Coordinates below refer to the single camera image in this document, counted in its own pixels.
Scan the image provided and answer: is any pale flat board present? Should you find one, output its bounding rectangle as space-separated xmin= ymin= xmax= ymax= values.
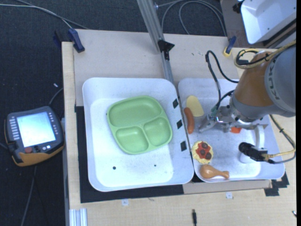
xmin=72 ymin=29 xmax=278 ymax=195

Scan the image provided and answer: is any yellow toy cheese slice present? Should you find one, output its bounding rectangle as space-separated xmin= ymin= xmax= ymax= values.
xmin=186 ymin=95 xmax=205 ymax=118

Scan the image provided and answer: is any brown toy chicken drumstick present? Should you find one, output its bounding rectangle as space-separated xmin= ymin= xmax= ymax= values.
xmin=199 ymin=164 xmax=230 ymax=180

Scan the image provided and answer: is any yellow spaghetti with meatballs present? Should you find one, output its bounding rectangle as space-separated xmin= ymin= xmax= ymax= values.
xmin=191 ymin=140 xmax=214 ymax=165

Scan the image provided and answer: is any green divided plate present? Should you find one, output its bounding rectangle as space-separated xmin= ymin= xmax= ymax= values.
xmin=106 ymin=95 xmax=174 ymax=155

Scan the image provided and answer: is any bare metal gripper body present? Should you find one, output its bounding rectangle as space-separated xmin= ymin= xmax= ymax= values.
xmin=210 ymin=105 xmax=253 ymax=132

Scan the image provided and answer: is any black cylinder on white bracket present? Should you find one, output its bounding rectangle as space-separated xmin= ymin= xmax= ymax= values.
xmin=238 ymin=123 xmax=269 ymax=162

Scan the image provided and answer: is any orange toy sausage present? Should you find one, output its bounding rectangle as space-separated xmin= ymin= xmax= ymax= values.
xmin=183 ymin=107 xmax=195 ymax=135

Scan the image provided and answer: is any white plastic tray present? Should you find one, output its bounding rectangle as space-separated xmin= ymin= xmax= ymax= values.
xmin=82 ymin=77 xmax=195 ymax=193
xmin=177 ymin=77 xmax=286 ymax=184

